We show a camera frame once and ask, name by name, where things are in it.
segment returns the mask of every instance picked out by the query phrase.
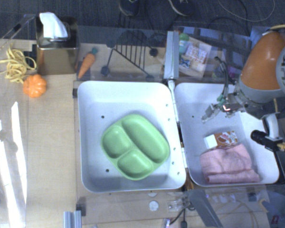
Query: yellow noodle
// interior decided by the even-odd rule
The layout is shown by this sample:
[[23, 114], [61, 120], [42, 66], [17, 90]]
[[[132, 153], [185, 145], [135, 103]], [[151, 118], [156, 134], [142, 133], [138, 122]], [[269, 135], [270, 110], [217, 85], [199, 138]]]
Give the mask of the yellow noodle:
[[[1, 74], [5, 73], [5, 78], [10, 82], [17, 82], [23, 84], [23, 78], [26, 76], [27, 70], [34, 70], [37, 68], [37, 64], [31, 57], [24, 56], [23, 52], [18, 49], [9, 49], [6, 52], [8, 59], [0, 60], [0, 64], [7, 63], [6, 70], [0, 71]], [[31, 60], [34, 67], [30, 67], [26, 58]]]

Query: orange carrot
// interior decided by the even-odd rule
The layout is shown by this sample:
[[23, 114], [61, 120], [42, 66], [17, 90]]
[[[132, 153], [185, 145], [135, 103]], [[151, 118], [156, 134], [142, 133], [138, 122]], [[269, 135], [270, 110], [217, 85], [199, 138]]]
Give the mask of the orange carrot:
[[95, 62], [95, 54], [97, 53], [97, 49], [93, 48], [92, 52], [88, 53], [82, 64], [81, 67], [79, 69], [79, 73], [78, 73], [78, 78], [81, 78], [87, 70], [89, 70], [89, 68], [93, 65], [93, 63]]

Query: folded towel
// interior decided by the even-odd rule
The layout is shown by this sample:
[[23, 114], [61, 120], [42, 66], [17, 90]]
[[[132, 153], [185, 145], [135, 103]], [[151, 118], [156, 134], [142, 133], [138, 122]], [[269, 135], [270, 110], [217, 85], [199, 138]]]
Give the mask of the folded towel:
[[200, 156], [200, 164], [208, 183], [260, 181], [251, 168], [251, 158], [243, 144], [207, 151]]

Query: tissue box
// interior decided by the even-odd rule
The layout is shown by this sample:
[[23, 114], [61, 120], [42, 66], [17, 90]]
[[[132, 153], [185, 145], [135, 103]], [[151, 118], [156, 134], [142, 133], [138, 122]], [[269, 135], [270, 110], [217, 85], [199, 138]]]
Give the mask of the tissue box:
[[73, 74], [79, 52], [78, 26], [73, 17], [59, 17], [68, 30], [66, 40], [43, 37], [43, 24], [36, 17], [37, 66], [41, 75]]
[[228, 147], [238, 143], [238, 138], [234, 131], [215, 133], [204, 138], [208, 149], [214, 147]]

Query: orange pumpkin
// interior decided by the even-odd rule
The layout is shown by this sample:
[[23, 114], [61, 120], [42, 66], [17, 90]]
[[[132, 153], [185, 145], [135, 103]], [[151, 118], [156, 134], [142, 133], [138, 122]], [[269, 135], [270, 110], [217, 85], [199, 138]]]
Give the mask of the orange pumpkin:
[[39, 97], [47, 90], [47, 82], [39, 74], [30, 75], [23, 82], [23, 92], [29, 97]]

